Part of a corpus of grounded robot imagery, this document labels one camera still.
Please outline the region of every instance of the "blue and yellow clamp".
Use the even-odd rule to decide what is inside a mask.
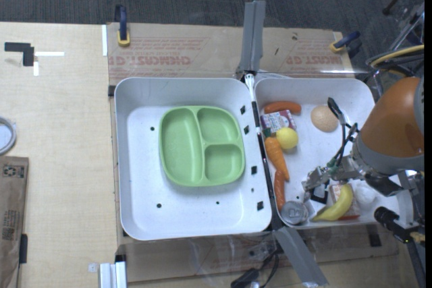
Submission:
[[[351,41],[355,40],[359,36],[360,36],[360,32],[352,32],[351,34],[344,36],[339,41],[332,42],[329,45],[329,48],[333,53],[339,53],[345,47],[347,47],[351,43]]]
[[[123,5],[115,6],[114,21],[120,22],[120,28],[117,31],[117,41],[119,46],[127,47],[130,45],[130,35],[127,28],[126,8]]]

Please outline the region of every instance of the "white plastic tray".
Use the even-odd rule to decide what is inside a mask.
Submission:
[[[243,83],[231,78],[128,78],[117,85],[114,99],[120,217],[128,235],[156,240],[267,228],[269,194],[250,94]],[[159,122],[170,108],[184,105],[221,107],[236,118],[246,159],[238,180],[198,188],[167,178],[159,156]]]
[[[325,167],[327,162],[339,150],[342,144],[342,130],[339,126],[334,132],[325,133],[317,129],[311,122],[311,111],[317,105],[326,105],[329,97],[333,98],[346,116],[349,124],[363,126],[375,102],[368,86],[354,78],[265,78],[256,83],[256,101],[261,114],[267,103],[290,100],[302,105],[300,115],[293,115],[297,125],[299,143],[297,147],[287,151],[285,155],[290,181],[285,184],[286,200],[303,201],[304,190],[301,182],[308,172],[317,166]],[[349,142],[345,147],[345,155],[351,150]],[[275,172],[270,163],[272,176]],[[350,181],[354,190],[359,184],[368,186],[364,181]],[[335,225],[361,224],[376,222],[373,213],[379,206],[399,213],[396,197],[384,197],[375,192],[374,202],[367,207],[360,206],[361,215],[358,219],[334,222],[311,222],[295,226],[297,228],[328,227]]]

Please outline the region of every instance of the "metal can lid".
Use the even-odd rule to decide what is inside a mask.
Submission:
[[[298,201],[290,200],[286,202],[281,209],[281,218],[290,225],[298,225],[305,222],[309,216],[307,207]]]

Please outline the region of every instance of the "brown egg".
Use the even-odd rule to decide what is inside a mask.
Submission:
[[[310,113],[310,120],[317,129],[332,132],[338,127],[339,121],[328,106],[316,106]]]

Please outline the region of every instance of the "green divided plate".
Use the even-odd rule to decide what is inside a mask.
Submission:
[[[222,185],[243,174],[242,134],[236,119],[221,108],[170,109],[160,122],[159,149],[166,175],[178,185]]]

